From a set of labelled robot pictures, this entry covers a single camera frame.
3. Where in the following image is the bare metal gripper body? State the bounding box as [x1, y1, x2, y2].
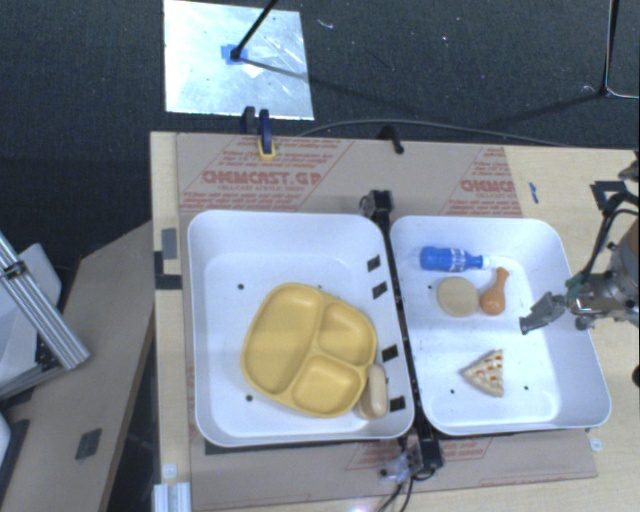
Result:
[563, 272, 640, 332]

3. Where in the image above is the beige bread roll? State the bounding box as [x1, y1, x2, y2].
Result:
[356, 363, 390, 421]

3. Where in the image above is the white plastic tray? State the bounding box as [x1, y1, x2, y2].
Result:
[388, 214, 613, 437]
[187, 209, 416, 448]

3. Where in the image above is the thin black rod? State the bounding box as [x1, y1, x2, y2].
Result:
[375, 208, 434, 443]

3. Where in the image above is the blue bottle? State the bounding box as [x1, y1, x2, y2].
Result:
[418, 245, 493, 273]

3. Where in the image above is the brown cardboard board red print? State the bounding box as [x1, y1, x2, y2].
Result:
[174, 132, 600, 512]

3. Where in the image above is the pizza slice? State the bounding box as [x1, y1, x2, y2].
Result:
[460, 348, 506, 400]

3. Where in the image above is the orange chicken drumstick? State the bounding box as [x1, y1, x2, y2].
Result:
[479, 266, 512, 317]

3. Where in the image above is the beige round biscuit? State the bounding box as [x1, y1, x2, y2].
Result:
[435, 276, 481, 318]

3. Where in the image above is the yellow divided plate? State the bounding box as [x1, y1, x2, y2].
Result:
[240, 282, 379, 419]

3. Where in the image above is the black block with thin wires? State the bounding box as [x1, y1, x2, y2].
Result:
[415, 432, 445, 473]
[359, 188, 397, 218]

